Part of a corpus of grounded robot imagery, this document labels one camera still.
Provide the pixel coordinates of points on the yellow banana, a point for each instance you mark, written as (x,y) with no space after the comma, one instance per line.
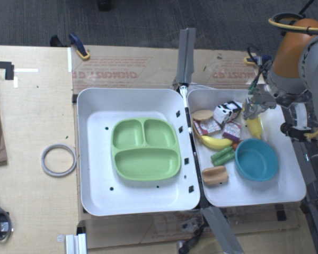
(216,143)

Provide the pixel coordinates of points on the purple and white carton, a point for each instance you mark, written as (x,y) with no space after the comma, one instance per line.
(231,131)

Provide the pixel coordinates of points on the brown cardboard board red print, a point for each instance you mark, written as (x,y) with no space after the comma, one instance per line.
(148,67)

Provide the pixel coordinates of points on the green toy asparagus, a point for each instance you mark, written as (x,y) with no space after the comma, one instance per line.
(222,156)

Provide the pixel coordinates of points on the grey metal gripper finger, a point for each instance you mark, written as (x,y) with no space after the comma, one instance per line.
(256,110)
(247,111)

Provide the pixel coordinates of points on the green divided plate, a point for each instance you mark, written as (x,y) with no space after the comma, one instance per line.
(145,163)

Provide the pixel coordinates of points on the orange carrot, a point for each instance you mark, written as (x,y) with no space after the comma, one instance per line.
(236,144)

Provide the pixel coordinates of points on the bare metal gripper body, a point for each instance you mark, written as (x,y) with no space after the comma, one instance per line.
(263,96)

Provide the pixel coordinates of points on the white plastic tray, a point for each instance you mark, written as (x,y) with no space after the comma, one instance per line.
(98,152)
(254,192)

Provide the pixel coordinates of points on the yellow bottle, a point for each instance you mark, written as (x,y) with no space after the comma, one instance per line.
(255,128)

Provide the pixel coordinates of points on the toy hot dog bun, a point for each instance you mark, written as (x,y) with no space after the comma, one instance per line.
(214,175)

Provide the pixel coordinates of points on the blue bowl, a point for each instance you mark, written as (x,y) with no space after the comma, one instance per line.
(255,163)

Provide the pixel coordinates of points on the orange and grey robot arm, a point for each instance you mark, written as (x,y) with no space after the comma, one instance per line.
(291,54)

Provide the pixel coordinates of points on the round tan biscuit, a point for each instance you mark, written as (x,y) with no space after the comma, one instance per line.
(202,114)

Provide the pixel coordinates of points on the black and white carton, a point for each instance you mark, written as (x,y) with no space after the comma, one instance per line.
(226,112)

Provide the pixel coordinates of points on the red and white packet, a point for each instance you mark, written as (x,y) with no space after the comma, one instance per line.
(208,126)

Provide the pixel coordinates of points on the grey tape roll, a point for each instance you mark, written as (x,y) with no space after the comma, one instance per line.
(44,165)

